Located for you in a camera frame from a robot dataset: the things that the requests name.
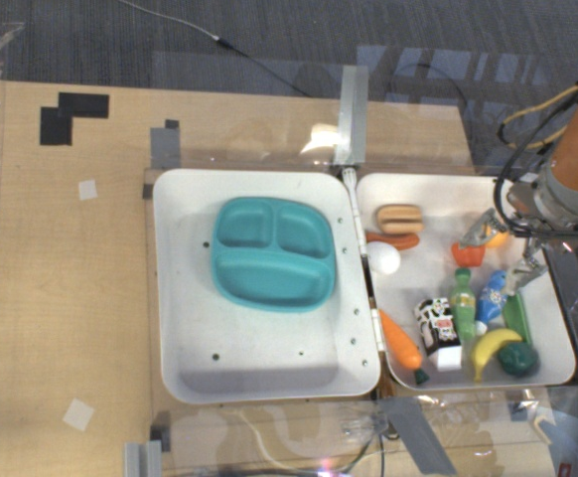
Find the wooden table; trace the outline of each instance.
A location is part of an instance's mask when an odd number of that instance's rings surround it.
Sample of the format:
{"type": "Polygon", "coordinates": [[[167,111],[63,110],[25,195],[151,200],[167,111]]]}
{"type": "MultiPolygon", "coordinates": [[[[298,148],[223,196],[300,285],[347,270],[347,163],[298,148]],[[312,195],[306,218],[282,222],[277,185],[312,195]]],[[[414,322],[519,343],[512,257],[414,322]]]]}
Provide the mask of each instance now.
{"type": "MultiPolygon", "coordinates": [[[[179,120],[192,163],[313,168],[318,157],[299,152],[314,124],[337,123],[339,104],[8,82],[3,109],[0,477],[122,475],[124,443],[145,442],[153,420],[150,129],[179,120]],[[109,94],[109,117],[76,118],[72,146],[41,146],[40,108],[57,106],[60,91],[109,94]],[[87,180],[97,197],[81,201],[87,180]],[[63,422],[74,398],[94,408],[85,431],[63,422]]],[[[367,142],[368,161],[398,170],[472,171],[454,108],[370,103],[367,142]]]]}

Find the toy carrot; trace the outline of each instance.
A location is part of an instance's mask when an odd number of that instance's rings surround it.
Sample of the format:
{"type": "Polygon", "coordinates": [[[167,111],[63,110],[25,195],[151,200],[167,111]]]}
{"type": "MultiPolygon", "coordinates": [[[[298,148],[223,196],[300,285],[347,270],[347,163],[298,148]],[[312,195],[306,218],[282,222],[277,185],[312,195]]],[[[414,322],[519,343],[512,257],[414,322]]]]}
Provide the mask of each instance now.
{"type": "Polygon", "coordinates": [[[384,338],[388,348],[397,359],[397,362],[407,370],[415,373],[415,382],[421,385],[428,380],[428,375],[421,369],[423,357],[410,336],[397,325],[392,319],[379,309],[381,318],[381,328],[384,331],[384,338]]]}

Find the white sticker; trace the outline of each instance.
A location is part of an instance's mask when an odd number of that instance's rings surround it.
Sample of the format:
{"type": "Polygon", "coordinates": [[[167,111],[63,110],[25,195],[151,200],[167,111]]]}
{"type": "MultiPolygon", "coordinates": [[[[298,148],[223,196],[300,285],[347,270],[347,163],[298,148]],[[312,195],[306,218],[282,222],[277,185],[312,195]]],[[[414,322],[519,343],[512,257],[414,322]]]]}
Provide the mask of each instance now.
{"type": "Polygon", "coordinates": [[[97,197],[97,187],[94,184],[94,180],[84,180],[79,182],[79,199],[92,200],[97,197]]]}
{"type": "Polygon", "coordinates": [[[85,402],[75,398],[64,415],[63,421],[69,426],[79,429],[79,431],[86,431],[93,413],[94,408],[92,406],[88,406],[85,402]]]}

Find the white wire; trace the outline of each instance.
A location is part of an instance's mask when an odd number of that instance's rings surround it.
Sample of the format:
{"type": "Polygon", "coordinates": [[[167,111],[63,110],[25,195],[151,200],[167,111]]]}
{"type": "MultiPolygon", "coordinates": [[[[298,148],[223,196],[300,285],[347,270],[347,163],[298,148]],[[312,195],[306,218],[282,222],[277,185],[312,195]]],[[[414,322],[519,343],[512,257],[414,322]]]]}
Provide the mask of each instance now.
{"type": "Polygon", "coordinates": [[[190,23],[189,21],[186,21],[184,19],[175,18],[174,16],[168,16],[167,14],[161,14],[160,12],[153,11],[151,9],[147,9],[145,7],[142,7],[138,4],[135,4],[134,2],[130,2],[128,0],[114,0],[114,1],[119,2],[123,5],[127,5],[129,7],[132,7],[133,9],[136,9],[138,11],[145,12],[146,14],[151,14],[152,16],[156,16],[158,18],[163,18],[164,20],[174,21],[174,22],[179,23],[181,25],[185,25],[186,27],[193,28],[193,29],[201,32],[202,34],[205,34],[208,37],[212,38],[213,41],[218,41],[220,39],[220,37],[218,35],[213,34],[212,32],[206,30],[205,28],[202,28],[199,25],[195,25],[194,23],[190,23]]]}

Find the toy banana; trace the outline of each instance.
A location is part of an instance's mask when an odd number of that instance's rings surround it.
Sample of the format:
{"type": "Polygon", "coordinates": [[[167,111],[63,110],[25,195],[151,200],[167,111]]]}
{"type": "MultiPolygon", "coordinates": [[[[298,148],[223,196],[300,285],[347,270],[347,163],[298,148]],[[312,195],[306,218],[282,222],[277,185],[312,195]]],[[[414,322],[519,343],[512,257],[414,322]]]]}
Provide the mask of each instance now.
{"type": "Polygon", "coordinates": [[[522,341],[522,338],[512,329],[496,329],[482,336],[470,354],[472,363],[475,366],[475,382],[481,381],[481,374],[492,355],[507,343],[519,341],[522,341]]]}

